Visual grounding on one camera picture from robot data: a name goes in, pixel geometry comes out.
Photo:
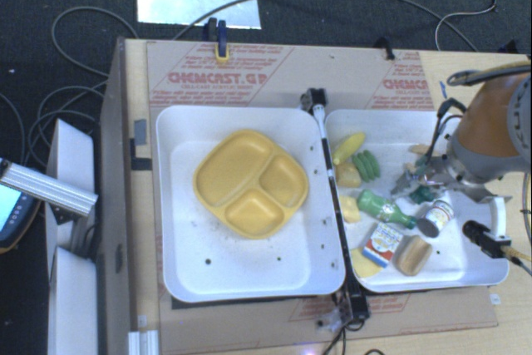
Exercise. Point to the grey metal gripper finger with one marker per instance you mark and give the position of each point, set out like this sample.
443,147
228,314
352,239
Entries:
423,180
400,185

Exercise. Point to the white small can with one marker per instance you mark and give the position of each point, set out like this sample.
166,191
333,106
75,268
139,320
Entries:
438,216

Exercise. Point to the yellow lumpy toy food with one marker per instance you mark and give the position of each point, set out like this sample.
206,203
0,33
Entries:
348,174

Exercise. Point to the green pea pods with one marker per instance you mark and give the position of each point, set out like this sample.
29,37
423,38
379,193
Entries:
366,165

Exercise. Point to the thin black and white rod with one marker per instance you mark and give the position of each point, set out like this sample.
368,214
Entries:
330,170

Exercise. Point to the brown cardboard board red print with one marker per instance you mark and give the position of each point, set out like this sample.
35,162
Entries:
266,79

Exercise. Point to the black cylinder on white bracket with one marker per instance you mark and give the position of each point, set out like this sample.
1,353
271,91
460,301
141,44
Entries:
484,237

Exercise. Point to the brown bread roll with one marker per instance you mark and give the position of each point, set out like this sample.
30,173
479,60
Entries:
412,255

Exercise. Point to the dark green toy broccoli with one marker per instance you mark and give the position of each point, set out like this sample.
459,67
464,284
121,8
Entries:
426,195

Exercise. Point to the red white blue carton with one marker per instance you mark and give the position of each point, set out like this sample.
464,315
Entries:
383,243

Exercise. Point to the pale beige flat piece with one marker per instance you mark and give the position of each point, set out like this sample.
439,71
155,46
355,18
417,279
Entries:
420,149

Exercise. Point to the yellow cheese wedge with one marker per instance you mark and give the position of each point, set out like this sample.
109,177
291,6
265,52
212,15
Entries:
349,210

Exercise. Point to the yellow corn cob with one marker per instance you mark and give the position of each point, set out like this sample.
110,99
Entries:
348,145

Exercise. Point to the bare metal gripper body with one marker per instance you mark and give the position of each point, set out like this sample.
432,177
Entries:
446,172

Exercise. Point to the yellow divided plate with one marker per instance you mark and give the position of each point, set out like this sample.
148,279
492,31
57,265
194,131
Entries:
245,178

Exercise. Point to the yellow round flat slice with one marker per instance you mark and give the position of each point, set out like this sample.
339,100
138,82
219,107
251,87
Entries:
363,265

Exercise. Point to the green plastic bottle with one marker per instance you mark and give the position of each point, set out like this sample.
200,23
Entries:
378,205

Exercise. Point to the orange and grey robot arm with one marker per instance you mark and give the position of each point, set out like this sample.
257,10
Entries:
488,120

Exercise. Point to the white plastic tray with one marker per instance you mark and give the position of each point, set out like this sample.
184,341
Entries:
249,262
449,262

